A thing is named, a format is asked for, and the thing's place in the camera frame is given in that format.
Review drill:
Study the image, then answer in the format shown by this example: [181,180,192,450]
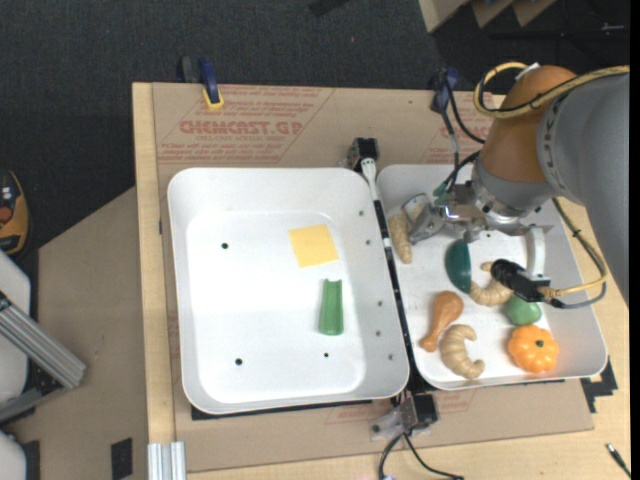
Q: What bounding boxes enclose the orange chicken drumstick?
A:
[418,290,465,354]

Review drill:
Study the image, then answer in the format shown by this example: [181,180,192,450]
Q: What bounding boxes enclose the white plastic tray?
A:
[374,162,610,392]
[166,166,412,416]

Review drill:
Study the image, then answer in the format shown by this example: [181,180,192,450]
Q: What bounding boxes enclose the beige croissant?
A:
[439,323,486,381]
[388,212,414,265]
[469,260,516,307]

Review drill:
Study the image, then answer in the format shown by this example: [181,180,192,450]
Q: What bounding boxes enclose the thin black and white rod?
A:
[360,159,417,395]

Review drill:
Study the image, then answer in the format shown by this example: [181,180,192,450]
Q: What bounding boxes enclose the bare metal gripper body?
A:
[439,181,555,243]

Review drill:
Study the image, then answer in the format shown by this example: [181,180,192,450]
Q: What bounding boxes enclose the yellow cheese slice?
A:
[287,223,341,269]

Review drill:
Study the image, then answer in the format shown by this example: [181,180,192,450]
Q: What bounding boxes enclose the light green toy vegetable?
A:
[503,295,543,327]

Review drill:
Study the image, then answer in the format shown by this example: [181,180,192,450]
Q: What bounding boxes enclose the orange pumpkin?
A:
[506,323,561,375]

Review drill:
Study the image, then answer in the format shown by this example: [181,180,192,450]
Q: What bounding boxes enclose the black cylinder on white bracket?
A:
[489,227,553,303]

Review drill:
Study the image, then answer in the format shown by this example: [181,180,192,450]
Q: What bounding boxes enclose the dark green toy vegetable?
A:
[444,237,473,295]

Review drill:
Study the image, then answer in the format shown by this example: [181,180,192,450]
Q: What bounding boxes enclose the brown cardboard board red print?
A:
[151,81,597,474]

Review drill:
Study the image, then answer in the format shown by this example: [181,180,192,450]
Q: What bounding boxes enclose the green celery piece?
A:
[318,277,347,337]

